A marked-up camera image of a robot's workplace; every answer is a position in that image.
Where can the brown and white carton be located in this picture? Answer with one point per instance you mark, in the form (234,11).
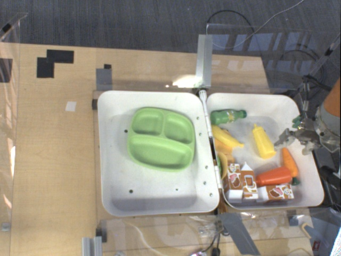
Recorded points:
(278,192)

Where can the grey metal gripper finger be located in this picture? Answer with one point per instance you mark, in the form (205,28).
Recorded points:
(308,147)
(284,138)

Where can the yellow banana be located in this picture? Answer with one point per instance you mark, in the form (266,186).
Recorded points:
(226,137)

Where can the red-orange squeeze bottle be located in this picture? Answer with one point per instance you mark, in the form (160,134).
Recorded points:
(274,177)

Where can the white carton with pink print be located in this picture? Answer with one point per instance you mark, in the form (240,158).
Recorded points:
(233,180)

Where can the white carton with brown print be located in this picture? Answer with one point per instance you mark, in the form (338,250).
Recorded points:
(249,183)

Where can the green plastic bottle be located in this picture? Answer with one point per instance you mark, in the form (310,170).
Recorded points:
(225,117)

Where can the tan and green toy food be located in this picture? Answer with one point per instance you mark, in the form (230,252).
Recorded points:
(222,165)

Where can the orange-yellow toy bread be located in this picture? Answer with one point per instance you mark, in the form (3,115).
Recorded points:
(222,149)

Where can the orange carrot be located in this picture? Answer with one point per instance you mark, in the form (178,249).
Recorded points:
(290,161)

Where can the green divided plate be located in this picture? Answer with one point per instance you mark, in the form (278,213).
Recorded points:
(160,151)

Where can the yellow squeeze bottle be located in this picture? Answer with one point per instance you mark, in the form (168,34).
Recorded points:
(263,144)

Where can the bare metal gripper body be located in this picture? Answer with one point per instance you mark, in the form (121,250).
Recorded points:
(310,133)

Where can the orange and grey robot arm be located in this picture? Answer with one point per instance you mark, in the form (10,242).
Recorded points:
(333,108)

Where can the white plastic tray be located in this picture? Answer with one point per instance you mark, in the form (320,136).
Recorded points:
(160,191)
(266,108)

